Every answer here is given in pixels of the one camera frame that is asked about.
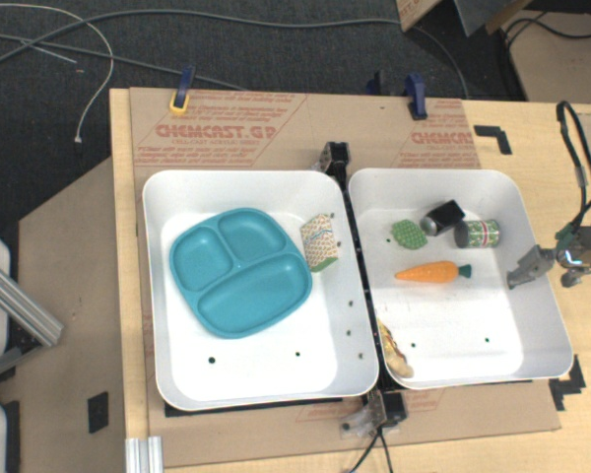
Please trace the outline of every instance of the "blue plate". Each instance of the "blue plate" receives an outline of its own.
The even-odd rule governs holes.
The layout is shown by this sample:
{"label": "blue plate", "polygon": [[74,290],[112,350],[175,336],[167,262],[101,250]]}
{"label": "blue plate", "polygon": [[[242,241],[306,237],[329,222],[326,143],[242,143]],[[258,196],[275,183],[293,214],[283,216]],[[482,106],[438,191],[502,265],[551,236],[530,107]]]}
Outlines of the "blue plate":
{"label": "blue plate", "polygon": [[177,287],[216,335],[242,338],[303,304],[310,270],[289,236],[264,212],[235,209],[183,233],[170,250]]}

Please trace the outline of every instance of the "orange carrot toy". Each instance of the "orange carrot toy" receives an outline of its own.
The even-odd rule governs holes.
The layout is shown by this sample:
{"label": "orange carrot toy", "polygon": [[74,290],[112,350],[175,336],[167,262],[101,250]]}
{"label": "orange carrot toy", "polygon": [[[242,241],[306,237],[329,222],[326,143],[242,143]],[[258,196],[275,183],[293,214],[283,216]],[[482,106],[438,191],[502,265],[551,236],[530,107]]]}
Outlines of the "orange carrot toy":
{"label": "orange carrot toy", "polygon": [[395,277],[399,280],[411,280],[415,282],[445,283],[455,280],[458,275],[470,279],[471,265],[466,264],[458,268],[451,261],[437,261],[398,272]]}

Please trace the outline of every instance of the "table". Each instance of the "table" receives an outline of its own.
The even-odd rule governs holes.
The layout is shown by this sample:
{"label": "table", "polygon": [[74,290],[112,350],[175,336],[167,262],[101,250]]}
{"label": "table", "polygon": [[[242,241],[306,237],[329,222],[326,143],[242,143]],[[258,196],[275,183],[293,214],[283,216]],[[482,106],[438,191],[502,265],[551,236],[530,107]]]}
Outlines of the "table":
{"label": "table", "polygon": [[[125,433],[128,438],[145,439],[149,435],[149,423],[129,92],[112,90],[110,100]],[[502,155],[494,139],[476,139],[482,167],[499,169],[515,180],[537,241],[542,246],[552,246],[555,232],[573,217],[579,201],[572,164],[559,137],[555,106],[492,101],[464,101],[463,104],[471,125],[496,125],[507,133],[513,156]],[[575,108],[591,113],[591,105]],[[564,289],[559,284],[561,273],[555,268],[550,279],[587,382],[583,394],[567,398],[567,411],[560,414],[562,429],[555,433],[393,447],[392,460],[397,469],[416,473],[591,471],[591,276],[583,279],[580,286]],[[360,455],[360,450],[352,450],[171,471],[344,471],[352,467]],[[382,451],[375,450],[360,471],[384,471],[385,467]]]}

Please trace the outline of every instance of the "black fabric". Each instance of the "black fabric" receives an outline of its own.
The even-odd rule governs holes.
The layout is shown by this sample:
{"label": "black fabric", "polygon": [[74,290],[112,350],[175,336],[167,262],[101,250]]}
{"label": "black fabric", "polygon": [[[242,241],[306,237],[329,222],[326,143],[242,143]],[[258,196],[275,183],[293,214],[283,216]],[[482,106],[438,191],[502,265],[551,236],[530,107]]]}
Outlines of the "black fabric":
{"label": "black fabric", "polygon": [[[591,12],[591,0],[570,0],[571,12]],[[0,0],[59,7],[81,17],[145,8],[184,8],[285,23],[352,18],[397,19],[395,0]],[[549,10],[555,0],[544,0]],[[0,9],[0,33],[34,37],[71,23],[45,11]],[[497,34],[464,36],[452,0],[443,0],[420,22],[459,63],[472,98],[519,100],[515,78],[499,59]],[[446,56],[426,36],[398,27],[364,25],[331,30],[281,31],[201,18],[132,17],[100,23],[116,54],[181,69],[251,90],[365,94],[377,70],[402,92],[405,76],[420,72],[430,97],[462,98]],[[105,51],[87,28],[58,38]],[[0,54],[15,45],[0,40]],[[0,65],[0,231],[109,156],[107,94],[92,107],[83,129],[83,156],[73,139],[79,117],[104,79],[104,60],[61,52],[73,64],[28,51]],[[174,87],[177,78],[117,64],[113,88]],[[214,88],[197,83],[196,86]]]}

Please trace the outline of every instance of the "green can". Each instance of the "green can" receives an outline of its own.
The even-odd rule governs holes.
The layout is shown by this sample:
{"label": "green can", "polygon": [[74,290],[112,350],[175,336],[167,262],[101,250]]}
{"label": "green can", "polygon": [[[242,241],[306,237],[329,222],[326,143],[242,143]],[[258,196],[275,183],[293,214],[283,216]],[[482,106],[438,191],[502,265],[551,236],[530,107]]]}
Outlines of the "green can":
{"label": "green can", "polygon": [[455,226],[455,243],[460,248],[495,247],[499,243],[499,224],[489,221],[462,221]]}

